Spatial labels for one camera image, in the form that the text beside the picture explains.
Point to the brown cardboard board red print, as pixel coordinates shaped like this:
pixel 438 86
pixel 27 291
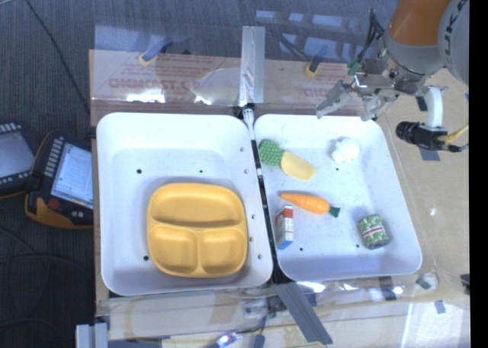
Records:
pixel 160 83

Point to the green and red can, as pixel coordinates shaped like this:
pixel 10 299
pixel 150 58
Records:
pixel 373 232

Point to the red white blue carton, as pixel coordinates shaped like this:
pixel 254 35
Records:
pixel 285 226

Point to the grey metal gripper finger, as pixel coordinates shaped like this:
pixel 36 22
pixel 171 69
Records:
pixel 374 107
pixel 334 99

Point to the white plastic tray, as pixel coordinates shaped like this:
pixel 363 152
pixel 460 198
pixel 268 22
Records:
pixel 343 255
pixel 171 148

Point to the orange carrot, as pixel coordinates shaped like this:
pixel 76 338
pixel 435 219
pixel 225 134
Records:
pixel 307 202

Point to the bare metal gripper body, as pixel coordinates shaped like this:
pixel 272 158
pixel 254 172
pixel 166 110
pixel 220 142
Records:
pixel 385 81

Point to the black cylinder on white bracket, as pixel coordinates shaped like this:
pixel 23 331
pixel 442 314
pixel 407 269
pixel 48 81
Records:
pixel 423 134

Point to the green and yellow toy corn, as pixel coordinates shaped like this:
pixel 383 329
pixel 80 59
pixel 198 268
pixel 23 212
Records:
pixel 295 165

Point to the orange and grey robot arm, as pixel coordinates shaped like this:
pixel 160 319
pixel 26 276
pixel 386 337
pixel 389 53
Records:
pixel 415 7

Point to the yellow divided plate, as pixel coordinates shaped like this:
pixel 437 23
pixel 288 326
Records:
pixel 196 230

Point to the white toy garlic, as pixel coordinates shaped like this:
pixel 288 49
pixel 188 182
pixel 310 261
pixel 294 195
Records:
pixel 345 150

